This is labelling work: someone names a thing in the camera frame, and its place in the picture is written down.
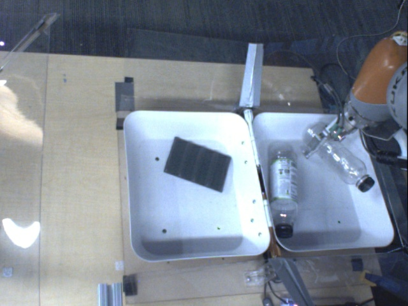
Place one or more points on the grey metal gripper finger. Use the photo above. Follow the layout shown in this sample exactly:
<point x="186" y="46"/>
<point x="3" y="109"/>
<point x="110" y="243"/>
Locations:
<point x="314" y="148"/>
<point x="319" y="133"/>

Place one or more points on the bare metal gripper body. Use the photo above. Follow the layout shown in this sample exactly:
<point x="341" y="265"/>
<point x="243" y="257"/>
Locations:
<point x="341" y="127"/>

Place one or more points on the clear plastic bottle black cap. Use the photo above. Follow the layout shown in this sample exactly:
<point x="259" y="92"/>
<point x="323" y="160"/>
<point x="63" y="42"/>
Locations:
<point x="347" y="166"/>

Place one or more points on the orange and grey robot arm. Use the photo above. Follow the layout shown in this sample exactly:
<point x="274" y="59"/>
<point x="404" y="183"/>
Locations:
<point x="373" y="78"/>

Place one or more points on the clear bottle with green label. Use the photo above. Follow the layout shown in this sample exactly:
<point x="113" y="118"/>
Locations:
<point x="283" y="177"/>

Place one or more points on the white plastic tray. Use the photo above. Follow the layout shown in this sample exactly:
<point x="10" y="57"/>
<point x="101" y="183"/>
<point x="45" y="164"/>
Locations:
<point x="197" y="215"/>
<point x="322" y="209"/>

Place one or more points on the black ribbed rectangular pad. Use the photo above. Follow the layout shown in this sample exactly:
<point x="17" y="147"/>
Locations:
<point x="197" y="164"/>

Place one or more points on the pale wood board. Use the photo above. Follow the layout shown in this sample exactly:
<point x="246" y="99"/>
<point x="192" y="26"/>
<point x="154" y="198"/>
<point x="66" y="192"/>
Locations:
<point x="191" y="84"/>

